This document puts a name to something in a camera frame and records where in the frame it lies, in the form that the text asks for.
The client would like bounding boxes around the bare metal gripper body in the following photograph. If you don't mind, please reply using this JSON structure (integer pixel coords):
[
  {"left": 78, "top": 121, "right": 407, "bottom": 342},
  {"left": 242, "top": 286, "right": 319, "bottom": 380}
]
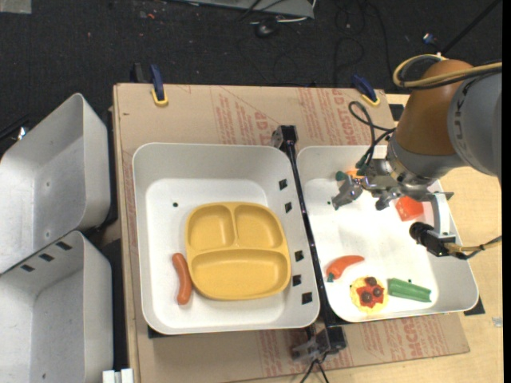
[{"left": 361, "top": 158, "right": 437, "bottom": 199}]

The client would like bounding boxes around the orange carrot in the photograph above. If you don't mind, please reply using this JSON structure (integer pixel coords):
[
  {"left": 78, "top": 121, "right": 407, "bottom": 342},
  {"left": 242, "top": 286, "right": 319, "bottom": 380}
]
[{"left": 335, "top": 168, "right": 365, "bottom": 182}]

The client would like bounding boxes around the orange cube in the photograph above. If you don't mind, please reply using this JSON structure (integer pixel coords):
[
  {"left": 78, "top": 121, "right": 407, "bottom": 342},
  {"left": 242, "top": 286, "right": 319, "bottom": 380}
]
[{"left": 394, "top": 195, "right": 425, "bottom": 222}]

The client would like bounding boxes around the white plastic tray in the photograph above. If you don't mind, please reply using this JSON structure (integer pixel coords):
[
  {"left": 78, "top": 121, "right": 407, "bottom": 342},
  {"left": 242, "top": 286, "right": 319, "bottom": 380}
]
[
  {"left": 296, "top": 144, "right": 480, "bottom": 324},
  {"left": 0, "top": 229, "right": 115, "bottom": 383},
  {"left": 132, "top": 141, "right": 321, "bottom": 336},
  {"left": 0, "top": 93, "right": 112, "bottom": 274}
]

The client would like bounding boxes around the thin black rod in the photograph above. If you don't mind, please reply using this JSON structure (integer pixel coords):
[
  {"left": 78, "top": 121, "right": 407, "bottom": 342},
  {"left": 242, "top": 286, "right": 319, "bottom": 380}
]
[{"left": 284, "top": 141, "right": 333, "bottom": 331}]

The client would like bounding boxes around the orange chili pepper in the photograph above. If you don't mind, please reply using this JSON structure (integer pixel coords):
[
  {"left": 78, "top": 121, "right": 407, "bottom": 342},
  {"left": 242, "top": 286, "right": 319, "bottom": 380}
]
[{"left": 326, "top": 255, "right": 366, "bottom": 283}]

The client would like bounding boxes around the green bean pod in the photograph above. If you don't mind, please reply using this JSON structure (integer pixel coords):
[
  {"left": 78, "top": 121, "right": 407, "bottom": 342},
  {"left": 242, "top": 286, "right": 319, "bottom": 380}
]
[{"left": 386, "top": 277, "right": 433, "bottom": 304}]

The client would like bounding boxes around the yellow pasta with meatballs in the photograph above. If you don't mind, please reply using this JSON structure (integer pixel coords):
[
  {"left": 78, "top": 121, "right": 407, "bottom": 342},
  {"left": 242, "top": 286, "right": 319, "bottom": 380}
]
[{"left": 349, "top": 276, "right": 390, "bottom": 315}]

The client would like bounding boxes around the yellow divided plate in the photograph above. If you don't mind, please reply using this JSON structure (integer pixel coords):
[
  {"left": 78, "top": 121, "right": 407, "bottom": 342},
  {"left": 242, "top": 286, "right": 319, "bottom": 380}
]
[{"left": 184, "top": 201, "right": 292, "bottom": 302}]

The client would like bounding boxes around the brown cardboard board red print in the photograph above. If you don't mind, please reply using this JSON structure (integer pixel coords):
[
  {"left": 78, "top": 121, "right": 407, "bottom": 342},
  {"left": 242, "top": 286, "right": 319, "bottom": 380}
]
[{"left": 113, "top": 82, "right": 471, "bottom": 383}]

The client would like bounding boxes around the orange sausage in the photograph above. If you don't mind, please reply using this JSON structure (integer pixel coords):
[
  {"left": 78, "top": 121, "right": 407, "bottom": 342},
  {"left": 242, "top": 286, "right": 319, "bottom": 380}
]
[{"left": 171, "top": 252, "right": 194, "bottom": 306}]

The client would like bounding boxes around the black computer mouse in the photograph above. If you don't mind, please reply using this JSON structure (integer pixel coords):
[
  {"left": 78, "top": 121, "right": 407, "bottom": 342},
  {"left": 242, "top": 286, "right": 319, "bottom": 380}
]
[{"left": 255, "top": 19, "right": 281, "bottom": 39}]

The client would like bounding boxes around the black cylinder on white bracket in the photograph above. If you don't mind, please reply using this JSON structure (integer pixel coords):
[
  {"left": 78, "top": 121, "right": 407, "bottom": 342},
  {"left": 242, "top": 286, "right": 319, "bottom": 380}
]
[{"left": 409, "top": 191, "right": 458, "bottom": 258}]

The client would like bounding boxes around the black block with thin wires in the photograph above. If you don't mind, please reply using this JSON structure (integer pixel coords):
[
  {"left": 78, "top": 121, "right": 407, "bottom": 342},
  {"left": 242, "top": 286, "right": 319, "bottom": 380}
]
[
  {"left": 290, "top": 325, "right": 347, "bottom": 361},
  {"left": 271, "top": 124, "right": 299, "bottom": 149}
]

